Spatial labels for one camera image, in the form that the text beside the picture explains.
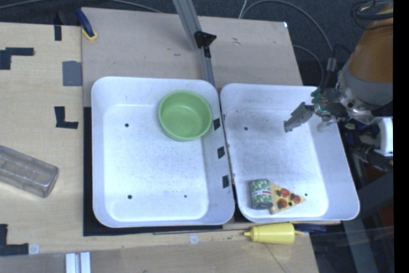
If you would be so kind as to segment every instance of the green bowl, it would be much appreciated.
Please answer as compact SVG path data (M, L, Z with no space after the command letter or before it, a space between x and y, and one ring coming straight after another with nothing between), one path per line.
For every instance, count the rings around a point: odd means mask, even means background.
M212 126L212 110L207 101L191 91L175 91L159 104L159 122L165 133L178 141L205 135Z

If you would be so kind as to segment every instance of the black mat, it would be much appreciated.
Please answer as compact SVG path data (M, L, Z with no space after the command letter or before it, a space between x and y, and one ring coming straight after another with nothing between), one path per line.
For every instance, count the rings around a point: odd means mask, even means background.
M84 108L84 229L85 237L93 235L126 235L133 233L154 233L174 231L220 230L221 225L195 226L154 226L138 228L109 228L95 217L92 207L92 126L91 108Z

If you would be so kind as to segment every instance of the clear plastic container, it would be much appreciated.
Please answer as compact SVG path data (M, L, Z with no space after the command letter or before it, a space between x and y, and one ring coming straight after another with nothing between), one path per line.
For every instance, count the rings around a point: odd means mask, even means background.
M47 197L58 177L58 168L41 160L0 146L0 181Z

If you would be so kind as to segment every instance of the wooden table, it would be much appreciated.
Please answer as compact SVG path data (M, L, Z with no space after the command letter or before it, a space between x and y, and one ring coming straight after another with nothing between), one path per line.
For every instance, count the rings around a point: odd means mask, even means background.
M197 52L184 44L177 15L87 8L84 12L97 29L100 39L95 43L82 37L76 26L62 26L62 40L56 41L54 26L0 24L0 49L35 50L34 56L12 56L11 69L0 70L0 144L59 167L59 178L48 198L0 184L0 223L8 224L8 244L38 244L40 255L92 251L92 259L100 258L93 261L93 267L113 269L120 256L127 258L126 263L120 260L122 267L128 267L126 272L132 271L135 254L139 260L144 258L146 267L166 272L192 272L192 267L198 272L232 272L242 265L317 272L308 235L297 236L293 245L257 244L243 236L250 224L234 221L223 230L197 233L197 245L189 244L189 233L82 236L82 113L83 107L90 105L93 81L106 75L200 78ZM120 37L115 29L107 37L108 27L100 20L113 14L119 17L118 22L127 22L125 30L131 31L132 39L125 42L126 35ZM217 35L211 50L218 89L229 82L302 85L282 23L200 19L204 31ZM121 41L112 43L116 37ZM132 53L125 51L130 43L139 46ZM164 54L166 67L162 65ZM83 88L63 85L65 61L82 62ZM56 127L56 106L65 107L66 121L79 122L77 129ZM190 260L195 263L188 267Z

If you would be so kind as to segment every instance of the metal bracket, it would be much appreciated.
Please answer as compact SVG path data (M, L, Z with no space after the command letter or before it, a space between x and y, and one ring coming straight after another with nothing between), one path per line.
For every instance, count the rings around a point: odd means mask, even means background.
M65 273L91 273L91 255L84 253L65 254Z
M216 39L215 35L211 35L210 33L205 33L202 31L197 31L194 34L194 38L196 40L197 47L203 49L204 56L206 58L212 58L210 54L210 44Z

